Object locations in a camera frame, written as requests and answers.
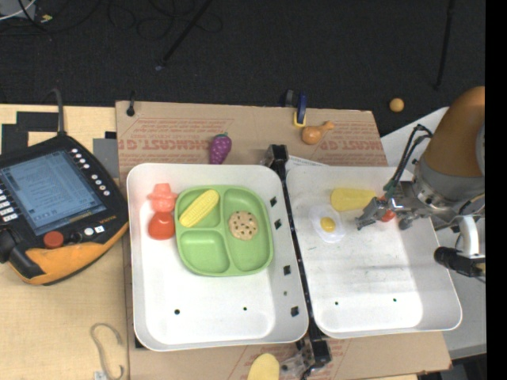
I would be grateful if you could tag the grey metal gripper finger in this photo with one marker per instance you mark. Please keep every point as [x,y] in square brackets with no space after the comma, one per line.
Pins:
[374,207]
[365,223]

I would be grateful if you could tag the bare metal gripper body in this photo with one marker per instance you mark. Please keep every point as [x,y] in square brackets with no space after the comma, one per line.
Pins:
[420,206]

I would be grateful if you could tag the small red toy piece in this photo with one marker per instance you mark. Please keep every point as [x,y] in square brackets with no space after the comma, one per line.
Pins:
[388,214]

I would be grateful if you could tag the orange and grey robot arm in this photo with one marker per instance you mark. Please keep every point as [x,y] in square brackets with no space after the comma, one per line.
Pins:
[455,141]

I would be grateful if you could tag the yellow cheese wedge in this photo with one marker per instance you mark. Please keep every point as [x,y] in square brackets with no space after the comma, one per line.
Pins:
[350,199]

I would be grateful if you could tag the white fried egg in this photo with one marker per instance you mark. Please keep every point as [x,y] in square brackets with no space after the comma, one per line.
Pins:
[328,224]

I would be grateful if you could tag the white plastic tray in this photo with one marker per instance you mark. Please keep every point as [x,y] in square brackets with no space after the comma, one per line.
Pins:
[214,303]
[368,275]

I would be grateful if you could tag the thin black rod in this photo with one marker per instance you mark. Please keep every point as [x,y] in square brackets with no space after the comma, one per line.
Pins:
[295,228]

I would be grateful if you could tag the brown chicken drumstick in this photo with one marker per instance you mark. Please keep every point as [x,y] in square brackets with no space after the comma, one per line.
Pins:
[313,134]

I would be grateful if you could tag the orange ball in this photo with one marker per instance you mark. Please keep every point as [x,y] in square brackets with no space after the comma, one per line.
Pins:
[396,105]

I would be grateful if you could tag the chocolate chip biscuit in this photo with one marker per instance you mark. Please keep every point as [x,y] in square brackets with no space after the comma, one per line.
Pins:
[242,225]

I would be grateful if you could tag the brown cardboard board red print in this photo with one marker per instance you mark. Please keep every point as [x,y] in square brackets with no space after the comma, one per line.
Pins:
[253,133]

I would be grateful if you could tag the green divided plate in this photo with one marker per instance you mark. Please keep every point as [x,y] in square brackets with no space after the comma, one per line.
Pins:
[206,251]

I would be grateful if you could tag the purple grapes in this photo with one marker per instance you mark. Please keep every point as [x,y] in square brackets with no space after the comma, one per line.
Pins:
[219,149]

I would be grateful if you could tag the yellow corn cob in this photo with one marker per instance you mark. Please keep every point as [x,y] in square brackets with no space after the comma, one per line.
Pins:
[199,208]

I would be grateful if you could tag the yellow oval toy food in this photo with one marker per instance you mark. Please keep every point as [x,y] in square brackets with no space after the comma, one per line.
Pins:
[263,367]

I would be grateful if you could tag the red figure with pink hat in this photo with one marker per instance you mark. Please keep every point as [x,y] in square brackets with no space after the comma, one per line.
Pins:
[161,224]

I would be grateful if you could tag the black cylinder on white bracket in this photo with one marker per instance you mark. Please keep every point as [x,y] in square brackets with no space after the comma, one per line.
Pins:
[455,257]

